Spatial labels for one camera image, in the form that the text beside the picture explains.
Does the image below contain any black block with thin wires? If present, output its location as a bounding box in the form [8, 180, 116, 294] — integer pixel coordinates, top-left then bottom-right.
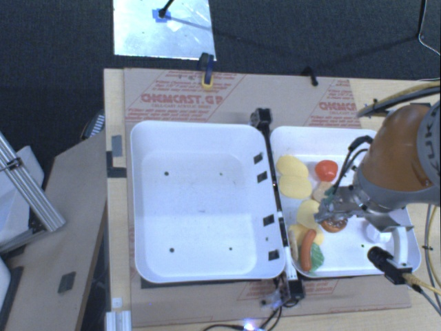
[249, 107, 274, 128]
[274, 277, 306, 307]

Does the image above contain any white plastic tray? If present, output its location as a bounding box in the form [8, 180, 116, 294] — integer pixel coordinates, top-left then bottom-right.
[130, 120, 287, 284]
[269, 126, 422, 279]

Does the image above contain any beige biscuit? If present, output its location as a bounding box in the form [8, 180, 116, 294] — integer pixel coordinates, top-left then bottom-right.
[288, 230, 300, 259]

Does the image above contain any brown cardboard board red print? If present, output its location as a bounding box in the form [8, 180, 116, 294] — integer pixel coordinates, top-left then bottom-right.
[123, 68, 413, 328]

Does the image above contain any red tomato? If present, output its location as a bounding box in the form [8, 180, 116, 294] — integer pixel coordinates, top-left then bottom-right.
[314, 159, 339, 182]

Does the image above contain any green lettuce leaf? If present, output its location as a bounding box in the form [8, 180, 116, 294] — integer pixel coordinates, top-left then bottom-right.
[309, 242, 326, 274]

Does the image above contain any black cylinder on white bracket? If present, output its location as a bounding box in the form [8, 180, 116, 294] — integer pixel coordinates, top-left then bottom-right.
[367, 224, 416, 285]

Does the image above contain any orange sausage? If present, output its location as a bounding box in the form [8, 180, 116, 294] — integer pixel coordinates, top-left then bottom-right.
[300, 228, 318, 272]

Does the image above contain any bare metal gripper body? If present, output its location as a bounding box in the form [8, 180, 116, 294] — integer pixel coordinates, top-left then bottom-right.
[324, 183, 367, 221]

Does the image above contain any brown doughnut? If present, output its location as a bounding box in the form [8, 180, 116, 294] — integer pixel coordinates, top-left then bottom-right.
[320, 219, 348, 234]

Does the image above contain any beige bread piece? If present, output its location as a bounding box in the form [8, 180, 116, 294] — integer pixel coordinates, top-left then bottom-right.
[312, 181, 334, 201]

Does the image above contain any thin black and white rod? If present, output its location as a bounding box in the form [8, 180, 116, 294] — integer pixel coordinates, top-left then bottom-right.
[260, 124, 296, 283]

